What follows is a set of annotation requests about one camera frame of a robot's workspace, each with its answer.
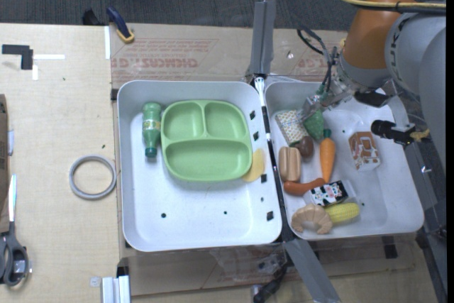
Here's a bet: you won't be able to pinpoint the grey handled scissors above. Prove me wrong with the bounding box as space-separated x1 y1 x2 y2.
0 173 30 287

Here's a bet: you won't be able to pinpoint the thin black and white rod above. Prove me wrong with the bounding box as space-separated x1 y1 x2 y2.
253 76 287 242

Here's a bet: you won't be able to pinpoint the grey tape roll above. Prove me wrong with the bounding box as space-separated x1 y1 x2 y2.
69 155 117 201

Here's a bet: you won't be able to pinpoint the black cylinder on white bracket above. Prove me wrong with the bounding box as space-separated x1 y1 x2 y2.
370 92 416 147

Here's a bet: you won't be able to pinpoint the brown and white carton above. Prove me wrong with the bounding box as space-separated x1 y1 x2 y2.
348 131 382 172

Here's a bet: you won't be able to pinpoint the brown cardboard board, red print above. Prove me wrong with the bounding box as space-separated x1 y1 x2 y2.
109 23 439 297

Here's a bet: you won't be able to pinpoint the tan hot dog bun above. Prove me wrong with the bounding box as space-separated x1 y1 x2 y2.
278 146 302 183

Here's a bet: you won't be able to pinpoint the yellow flat chip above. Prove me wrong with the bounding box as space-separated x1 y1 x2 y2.
242 148 266 183

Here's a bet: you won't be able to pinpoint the tan croissant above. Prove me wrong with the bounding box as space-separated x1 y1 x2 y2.
291 203 333 235

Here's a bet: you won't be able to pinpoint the orange carrot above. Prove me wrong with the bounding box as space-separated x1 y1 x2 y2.
319 128 336 184

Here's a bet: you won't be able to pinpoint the white plastic tray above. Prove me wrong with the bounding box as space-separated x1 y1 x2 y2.
264 81 425 241
116 80 283 253

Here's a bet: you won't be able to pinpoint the black and white cow carton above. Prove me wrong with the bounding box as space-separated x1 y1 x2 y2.
309 180 350 207

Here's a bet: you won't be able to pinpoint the green broccoli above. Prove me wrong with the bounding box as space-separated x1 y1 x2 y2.
303 109 326 141

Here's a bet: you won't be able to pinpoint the yellow corn cob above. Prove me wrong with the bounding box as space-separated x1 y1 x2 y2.
324 202 360 224

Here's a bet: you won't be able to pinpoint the green divided plate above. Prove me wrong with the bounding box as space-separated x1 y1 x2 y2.
160 99 253 183

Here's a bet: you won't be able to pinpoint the white dotted packet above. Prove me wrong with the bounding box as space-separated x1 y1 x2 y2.
275 109 309 147

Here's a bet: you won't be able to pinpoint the brown potato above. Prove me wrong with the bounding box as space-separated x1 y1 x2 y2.
295 136 315 158

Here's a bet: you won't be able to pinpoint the green plastic bottle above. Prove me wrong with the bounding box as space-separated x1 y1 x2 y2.
142 101 162 158

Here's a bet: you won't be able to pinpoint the orange sausage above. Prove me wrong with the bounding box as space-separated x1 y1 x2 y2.
282 177 326 197

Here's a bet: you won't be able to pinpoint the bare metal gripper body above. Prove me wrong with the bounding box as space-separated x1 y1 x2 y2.
313 76 356 108

